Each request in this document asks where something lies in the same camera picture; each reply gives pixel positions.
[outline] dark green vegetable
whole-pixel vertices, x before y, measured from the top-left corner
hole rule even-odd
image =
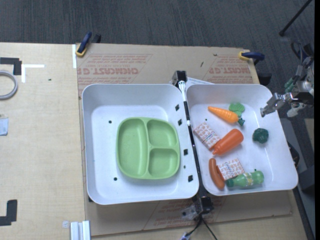
[[[261,144],[266,143],[269,138],[269,132],[266,129],[258,128],[254,131],[252,139]]]

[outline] brown sausage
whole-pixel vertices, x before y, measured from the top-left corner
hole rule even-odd
[[[209,172],[210,172],[211,179],[213,180],[216,187],[220,190],[223,190],[225,187],[225,182],[220,177],[220,175],[217,171],[217,161],[214,158],[211,158],[209,160]]]

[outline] toy carrot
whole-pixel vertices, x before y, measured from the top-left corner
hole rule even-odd
[[[208,110],[214,113],[216,116],[220,117],[221,119],[227,121],[228,123],[236,123],[239,120],[238,115],[235,112],[227,109],[208,106]]]
[[[244,136],[238,129],[232,129],[214,146],[214,155],[223,155],[224,153],[234,149],[244,140]]]

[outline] cardboard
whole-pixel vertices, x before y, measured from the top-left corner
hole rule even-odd
[[[219,84],[258,84],[252,59],[238,58],[242,48],[172,47],[127,44],[90,44],[84,57],[76,58],[80,107],[85,219],[91,235],[176,228],[194,225],[182,219],[190,199],[98,205],[90,201],[86,186],[85,146],[81,94],[90,84],[167,84],[175,71],[186,71],[195,81]],[[234,196],[211,196],[214,210],[208,223],[288,215],[287,191]]]

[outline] soda bottle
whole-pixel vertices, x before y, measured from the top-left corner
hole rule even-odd
[[[225,181],[228,187],[240,186],[247,187],[264,182],[265,176],[260,170],[254,172],[245,172],[235,178],[230,178]]]

